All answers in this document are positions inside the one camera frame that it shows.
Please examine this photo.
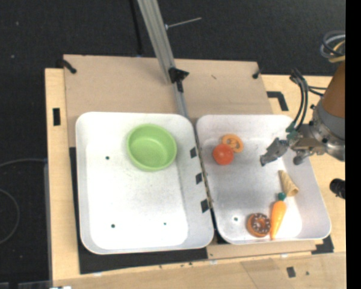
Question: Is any brown sprinkled doughnut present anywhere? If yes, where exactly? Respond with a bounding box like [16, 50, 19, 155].
[246, 212, 273, 238]

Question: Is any tan ice cream cone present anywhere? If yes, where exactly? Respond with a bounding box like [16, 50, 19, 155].
[277, 169, 300, 197]

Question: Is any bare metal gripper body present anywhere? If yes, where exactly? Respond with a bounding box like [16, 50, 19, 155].
[288, 122, 347, 163]

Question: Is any brown cardboard board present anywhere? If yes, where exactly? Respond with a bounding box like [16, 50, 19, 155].
[63, 54, 324, 260]

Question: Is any green bowl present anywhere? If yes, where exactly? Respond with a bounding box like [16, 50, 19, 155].
[126, 123, 179, 173]

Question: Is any white plastic tray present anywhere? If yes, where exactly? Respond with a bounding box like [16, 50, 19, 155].
[195, 113, 333, 246]
[75, 111, 215, 256]

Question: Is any red tomato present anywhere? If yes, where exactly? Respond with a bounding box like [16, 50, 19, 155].
[211, 143, 235, 166]

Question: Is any orange carrot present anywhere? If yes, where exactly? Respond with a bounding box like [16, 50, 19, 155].
[269, 191, 288, 241]

